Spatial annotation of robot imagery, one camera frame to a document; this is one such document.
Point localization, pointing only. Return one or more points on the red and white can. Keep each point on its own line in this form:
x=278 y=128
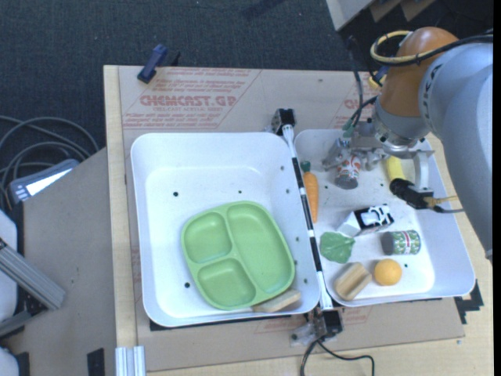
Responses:
x=347 y=172

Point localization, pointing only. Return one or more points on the black and white carton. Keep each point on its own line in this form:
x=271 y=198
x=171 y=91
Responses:
x=370 y=219

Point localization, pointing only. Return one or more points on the yellow banana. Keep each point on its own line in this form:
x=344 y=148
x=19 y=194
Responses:
x=393 y=168

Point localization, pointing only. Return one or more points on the white plastic tray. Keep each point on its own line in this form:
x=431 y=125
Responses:
x=442 y=265
x=203 y=163

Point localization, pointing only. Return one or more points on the tan bread slice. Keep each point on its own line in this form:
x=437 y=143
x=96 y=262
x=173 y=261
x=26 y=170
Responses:
x=280 y=303
x=352 y=281

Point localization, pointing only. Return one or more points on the black and white thin rod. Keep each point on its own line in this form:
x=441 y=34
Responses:
x=309 y=225

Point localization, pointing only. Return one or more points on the brown cardboard board red print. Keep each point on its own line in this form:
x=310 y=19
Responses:
x=242 y=92

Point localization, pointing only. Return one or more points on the orange carrot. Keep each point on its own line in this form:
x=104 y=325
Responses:
x=312 y=194

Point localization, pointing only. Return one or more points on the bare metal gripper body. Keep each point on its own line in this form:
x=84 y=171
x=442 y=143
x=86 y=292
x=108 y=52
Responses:
x=399 y=148

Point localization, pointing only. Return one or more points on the green and white can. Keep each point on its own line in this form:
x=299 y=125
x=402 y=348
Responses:
x=403 y=243

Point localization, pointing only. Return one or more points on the green lettuce leaf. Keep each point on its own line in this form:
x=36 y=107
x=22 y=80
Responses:
x=336 y=247

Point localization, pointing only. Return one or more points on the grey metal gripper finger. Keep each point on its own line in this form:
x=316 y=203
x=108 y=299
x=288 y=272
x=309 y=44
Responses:
x=372 y=159
x=333 y=157

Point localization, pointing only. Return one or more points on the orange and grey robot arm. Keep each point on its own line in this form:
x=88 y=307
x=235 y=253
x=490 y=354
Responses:
x=454 y=104

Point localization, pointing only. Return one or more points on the orange ball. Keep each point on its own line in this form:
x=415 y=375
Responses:
x=388 y=272

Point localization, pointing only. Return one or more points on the black cylinder on white bracket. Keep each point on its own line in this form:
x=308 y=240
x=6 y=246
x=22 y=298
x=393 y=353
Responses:
x=409 y=194

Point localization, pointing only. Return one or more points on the green divided plate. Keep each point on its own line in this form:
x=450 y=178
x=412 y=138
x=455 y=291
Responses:
x=238 y=255

